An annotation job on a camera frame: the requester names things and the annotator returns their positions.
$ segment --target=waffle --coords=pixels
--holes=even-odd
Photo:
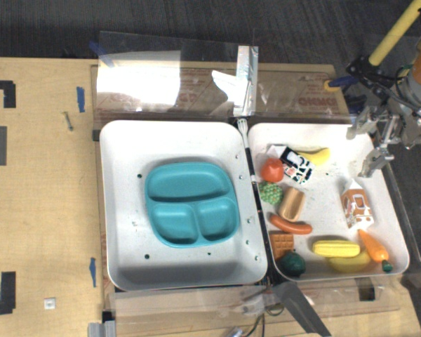
[[[273,257],[278,260],[285,256],[289,251],[293,251],[293,235],[281,231],[272,231],[269,233]]]

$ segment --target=wooden tabletop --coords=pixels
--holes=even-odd
[[[16,306],[0,315],[0,336],[86,336],[90,322],[101,322],[94,65],[97,60],[0,58],[0,80],[14,81],[17,89],[17,107],[10,109],[0,91],[0,126],[7,126],[8,138],[6,165],[0,166],[0,278],[16,273]],[[85,112],[79,111],[77,87],[85,92]],[[393,289],[398,310],[323,321],[334,336],[421,336],[407,290],[399,283]],[[55,309],[44,308],[46,298],[55,298]],[[268,322],[266,336],[304,334],[296,322]]]

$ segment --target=teal plate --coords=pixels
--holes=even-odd
[[[168,164],[145,181],[145,201],[154,234],[172,247],[223,242],[239,228],[239,207],[229,176],[207,162]]]

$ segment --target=tomato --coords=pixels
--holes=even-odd
[[[282,161],[280,159],[268,159],[264,163],[260,175],[269,183],[278,183],[283,178]]]

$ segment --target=sausage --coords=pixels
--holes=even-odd
[[[284,232],[293,233],[293,234],[309,234],[312,232],[312,226],[307,223],[292,223],[284,220],[283,218],[272,215],[269,218],[269,221]]]

